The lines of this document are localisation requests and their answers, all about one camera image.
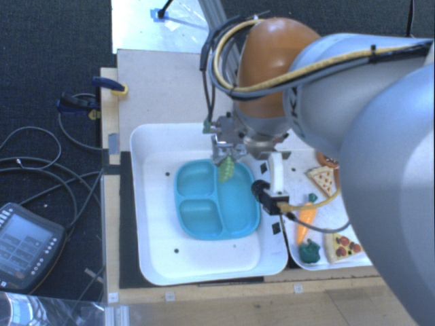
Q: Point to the green broccoli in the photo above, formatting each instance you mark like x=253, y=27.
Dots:
x=309, y=251

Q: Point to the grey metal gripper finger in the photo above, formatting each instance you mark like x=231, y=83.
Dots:
x=218, y=154
x=239, y=152

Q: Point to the black cylinder on white bracket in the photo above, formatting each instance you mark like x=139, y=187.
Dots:
x=272, y=197

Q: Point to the orange round object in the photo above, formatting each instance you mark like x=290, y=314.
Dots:
x=328, y=160

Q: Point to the pizza slice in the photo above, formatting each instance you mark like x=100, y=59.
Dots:
x=340, y=248
x=324, y=180

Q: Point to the orange carrot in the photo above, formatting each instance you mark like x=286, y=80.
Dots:
x=306, y=221

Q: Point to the white plastic tray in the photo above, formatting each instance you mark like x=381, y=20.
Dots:
x=159, y=216
x=321, y=216

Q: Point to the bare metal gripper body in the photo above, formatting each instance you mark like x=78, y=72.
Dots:
x=228, y=131

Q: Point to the blue divided plate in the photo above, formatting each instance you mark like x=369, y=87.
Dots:
x=204, y=202

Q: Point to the green grapes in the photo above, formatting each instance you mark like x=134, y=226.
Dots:
x=226, y=170

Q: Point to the pale wood board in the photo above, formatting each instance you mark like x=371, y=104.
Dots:
x=163, y=90

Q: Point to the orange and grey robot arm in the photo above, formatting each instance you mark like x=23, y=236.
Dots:
x=374, y=148

